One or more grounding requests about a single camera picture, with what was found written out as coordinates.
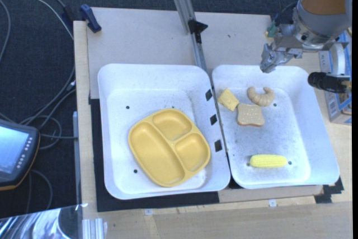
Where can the yellow cheese wedge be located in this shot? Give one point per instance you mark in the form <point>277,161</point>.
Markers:
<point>228,99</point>

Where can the toast bread slice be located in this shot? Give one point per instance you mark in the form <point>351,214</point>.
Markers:
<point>250,115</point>

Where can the black cylinder on white bracket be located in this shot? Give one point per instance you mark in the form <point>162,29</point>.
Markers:
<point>325,81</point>

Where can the yellow corn cob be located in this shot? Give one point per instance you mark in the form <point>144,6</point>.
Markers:
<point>268,161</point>

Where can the beige croissant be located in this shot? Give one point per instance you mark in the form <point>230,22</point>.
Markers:
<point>260,99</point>

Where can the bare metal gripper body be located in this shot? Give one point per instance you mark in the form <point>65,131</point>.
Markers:
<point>288,43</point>

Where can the pale wood board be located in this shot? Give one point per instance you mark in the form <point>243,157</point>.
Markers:
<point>140,42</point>

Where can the yellow divided plate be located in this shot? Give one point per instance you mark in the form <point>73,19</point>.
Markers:
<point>156,148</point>

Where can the white plastic tray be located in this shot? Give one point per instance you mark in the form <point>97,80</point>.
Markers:
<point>123,120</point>
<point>279,140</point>

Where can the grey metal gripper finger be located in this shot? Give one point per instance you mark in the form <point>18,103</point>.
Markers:
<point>278,60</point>
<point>265,60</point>

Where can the blue and white carton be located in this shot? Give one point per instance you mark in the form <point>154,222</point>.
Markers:
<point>335,109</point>

